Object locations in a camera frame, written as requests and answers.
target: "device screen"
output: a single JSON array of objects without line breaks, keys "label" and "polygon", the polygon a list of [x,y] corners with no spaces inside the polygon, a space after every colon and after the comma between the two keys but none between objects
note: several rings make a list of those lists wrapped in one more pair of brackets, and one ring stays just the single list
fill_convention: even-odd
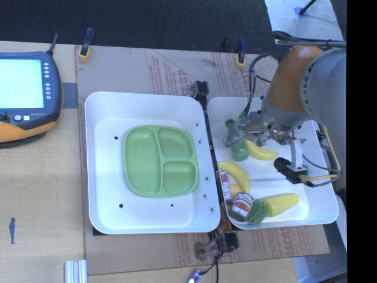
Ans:
[{"label": "device screen", "polygon": [[43,108],[40,60],[0,59],[0,108]]}]

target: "table surface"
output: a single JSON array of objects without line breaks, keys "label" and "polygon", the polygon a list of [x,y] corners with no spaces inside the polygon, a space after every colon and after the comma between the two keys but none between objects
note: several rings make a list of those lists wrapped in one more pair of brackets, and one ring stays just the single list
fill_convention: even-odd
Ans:
[{"label": "table surface", "polygon": [[[0,51],[46,51],[50,45],[0,41]],[[74,45],[54,48],[65,83],[76,83],[74,54]],[[77,109],[63,109],[58,125],[38,141],[1,149],[0,160],[0,281],[64,282],[64,262],[85,259]],[[185,282],[192,271],[186,267],[96,275],[88,282]],[[215,268],[200,280],[215,281]],[[297,282],[291,258],[219,265],[219,282],[276,281]]]}]

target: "green plate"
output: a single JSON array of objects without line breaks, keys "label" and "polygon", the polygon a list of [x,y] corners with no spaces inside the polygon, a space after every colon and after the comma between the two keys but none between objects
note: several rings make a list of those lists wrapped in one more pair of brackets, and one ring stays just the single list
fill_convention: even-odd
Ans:
[{"label": "green plate", "polygon": [[140,196],[181,196],[198,182],[194,143],[178,128],[130,129],[123,141],[123,163],[128,186]]}]

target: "can label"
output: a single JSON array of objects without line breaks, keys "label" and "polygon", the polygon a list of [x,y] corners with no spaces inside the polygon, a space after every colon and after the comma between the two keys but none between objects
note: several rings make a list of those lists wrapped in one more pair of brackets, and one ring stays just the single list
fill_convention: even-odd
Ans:
[{"label": "can label", "polygon": [[226,205],[232,205],[232,194],[230,193],[229,180],[226,171],[220,172],[220,180],[223,189],[224,202]]},{"label": "can label", "polygon": [[233,202],[232,217],[239,221],[245,221],[253,202],[254,200],[250,194],[239,192]]}]

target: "cardboard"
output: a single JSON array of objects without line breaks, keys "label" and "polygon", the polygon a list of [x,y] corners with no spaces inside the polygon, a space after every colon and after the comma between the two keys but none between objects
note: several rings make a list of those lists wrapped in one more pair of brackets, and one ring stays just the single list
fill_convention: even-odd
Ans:
[{"label": "cardboard", "polygon": [[[91,47],[86,60],[78,57],[78,111],[81,172],[84,202],[85,251],[89,275],[149,269],[208,265],[212,259],[195,256],[196,243],[208,243],[207,233],[103,235],[88,217],[88,188],[84,103],[96,91],[120,91],[185,96],[191,85],[207,81],[208,101],[213,97],[247,97],[249,64],[256,55],[247,54],[246,65],[236,65],[236,54],[223,52],[170,51],[140,48]],[[277,68],[272,57],[254,67],[257,75],[271,80]],[[266,93],[269,84],[258,81],[255,96]],[[219,263],[234,263],[294,256],[328,254],[322,225],[236,231],[240,247],[225,253]]]}]

